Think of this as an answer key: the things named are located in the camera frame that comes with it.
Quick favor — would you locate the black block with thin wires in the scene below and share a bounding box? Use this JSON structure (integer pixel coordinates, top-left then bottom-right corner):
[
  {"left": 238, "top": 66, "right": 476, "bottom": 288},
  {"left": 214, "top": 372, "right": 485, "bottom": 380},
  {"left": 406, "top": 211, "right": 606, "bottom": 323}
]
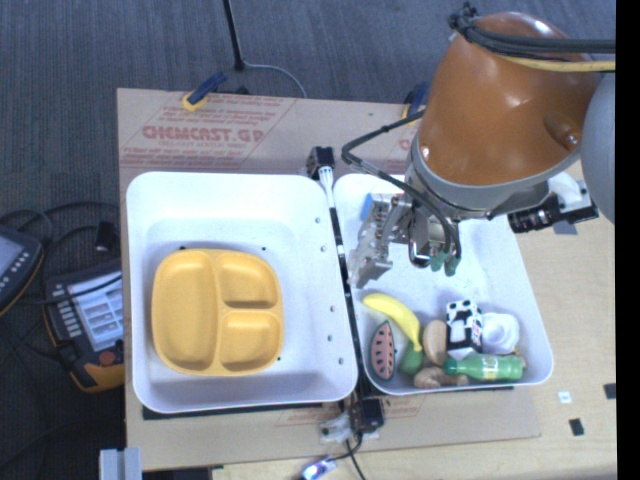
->
[
  {"left": 305, "top": 145, "right": 337, "bottom": 180},
  {"left": 348, "top": 396, "right": 386, "bottom": 433}
]

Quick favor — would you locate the tan peanut-shaped toy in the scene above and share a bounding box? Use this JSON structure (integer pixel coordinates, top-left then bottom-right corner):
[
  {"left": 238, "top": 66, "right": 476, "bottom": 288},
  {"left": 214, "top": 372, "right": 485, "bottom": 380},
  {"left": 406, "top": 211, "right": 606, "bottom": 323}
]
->
[{"left": 412, "top": 365, "right": 471, "bottom": 390}]

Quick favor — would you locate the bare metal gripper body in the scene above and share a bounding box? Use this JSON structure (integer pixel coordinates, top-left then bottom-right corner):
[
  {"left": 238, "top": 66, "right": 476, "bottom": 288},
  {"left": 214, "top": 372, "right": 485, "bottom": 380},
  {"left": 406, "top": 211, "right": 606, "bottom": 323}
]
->
[{"left": 368, "top": 193, "right": 461, "bottom": 269}]

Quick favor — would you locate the black and white cow carton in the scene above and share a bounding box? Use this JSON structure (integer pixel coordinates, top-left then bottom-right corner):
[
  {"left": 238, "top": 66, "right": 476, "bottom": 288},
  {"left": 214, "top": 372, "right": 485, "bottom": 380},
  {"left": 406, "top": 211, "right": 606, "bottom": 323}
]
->
[{"left": 444, "top": 298, "right": 485, "bottom": 362}]

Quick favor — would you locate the white rounded toy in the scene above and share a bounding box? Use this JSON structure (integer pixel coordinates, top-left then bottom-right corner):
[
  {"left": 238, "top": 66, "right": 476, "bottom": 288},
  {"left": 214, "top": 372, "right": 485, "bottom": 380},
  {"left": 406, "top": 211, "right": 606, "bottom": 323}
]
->
[{"left": 479, "top": 311, "right": 522, "bottom": 356}]

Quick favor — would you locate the green pear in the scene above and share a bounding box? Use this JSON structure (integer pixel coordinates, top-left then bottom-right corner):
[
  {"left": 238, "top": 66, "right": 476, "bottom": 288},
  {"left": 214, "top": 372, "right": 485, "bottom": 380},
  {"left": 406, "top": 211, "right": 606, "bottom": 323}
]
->
[{"left": 397, "top": 340, "right": 426, "bottom": 377}]

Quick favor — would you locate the red watermelon slice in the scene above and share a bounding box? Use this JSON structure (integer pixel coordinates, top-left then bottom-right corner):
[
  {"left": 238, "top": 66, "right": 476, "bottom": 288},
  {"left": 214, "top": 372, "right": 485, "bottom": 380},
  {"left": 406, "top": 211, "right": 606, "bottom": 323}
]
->
[{"left": 369, "top": 319, "right": 398, "bottom": 382}]

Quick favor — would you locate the yellow divided plate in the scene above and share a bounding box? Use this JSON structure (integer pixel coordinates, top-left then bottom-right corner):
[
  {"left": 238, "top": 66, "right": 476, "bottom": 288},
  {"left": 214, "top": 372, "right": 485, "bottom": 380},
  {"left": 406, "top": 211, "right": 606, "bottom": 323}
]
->
[{"left": 150, "top": 247, "right": 286, "bottom": 377}]

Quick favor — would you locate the yellow banana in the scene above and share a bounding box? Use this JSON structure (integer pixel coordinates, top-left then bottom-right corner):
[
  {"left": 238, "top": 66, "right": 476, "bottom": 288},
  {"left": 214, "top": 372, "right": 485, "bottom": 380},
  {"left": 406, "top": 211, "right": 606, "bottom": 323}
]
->
[{"left": 361, "top": 292, "right": 424, "bottom": 354}]

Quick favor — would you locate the white plastic tray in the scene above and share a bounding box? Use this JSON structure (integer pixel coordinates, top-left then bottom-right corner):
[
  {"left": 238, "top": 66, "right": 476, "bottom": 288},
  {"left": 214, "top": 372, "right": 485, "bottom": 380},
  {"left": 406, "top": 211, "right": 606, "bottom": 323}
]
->
[
  {"left": 331, "top": 172, "right": 555, "bottom": 397},
  {"left": 124, "top": 170, "right": 360, "bottom": 415}
]

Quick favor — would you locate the brown cardboard board red print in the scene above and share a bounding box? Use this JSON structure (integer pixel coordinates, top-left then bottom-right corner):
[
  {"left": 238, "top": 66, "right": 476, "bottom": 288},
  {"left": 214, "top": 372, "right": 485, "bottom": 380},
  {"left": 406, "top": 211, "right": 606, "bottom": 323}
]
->
[{"left": 116, "top": 87, "right": 543, "bottom": 472}]

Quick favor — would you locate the thin black and white rod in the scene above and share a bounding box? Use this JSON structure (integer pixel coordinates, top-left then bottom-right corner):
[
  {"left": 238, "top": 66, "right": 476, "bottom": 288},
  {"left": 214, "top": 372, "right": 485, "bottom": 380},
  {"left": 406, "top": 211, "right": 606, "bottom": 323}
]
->
[{"left": 318, "top": 165, "right": 370, "bottom": 400}]

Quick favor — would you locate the tan bread roll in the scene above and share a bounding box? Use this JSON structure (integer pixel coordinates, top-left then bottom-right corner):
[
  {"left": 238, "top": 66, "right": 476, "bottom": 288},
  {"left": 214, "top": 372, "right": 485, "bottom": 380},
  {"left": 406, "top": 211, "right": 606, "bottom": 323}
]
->
[{"left": 421, "top": 318, "right": 449, "bottom": 368}]

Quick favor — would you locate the green bottle yellow label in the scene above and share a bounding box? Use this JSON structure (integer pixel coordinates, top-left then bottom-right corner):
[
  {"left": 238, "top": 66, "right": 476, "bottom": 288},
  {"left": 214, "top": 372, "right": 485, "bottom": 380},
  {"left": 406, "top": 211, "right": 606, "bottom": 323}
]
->
[{"left": 441, "top": 352, "right": 528, "bottom": 384}]

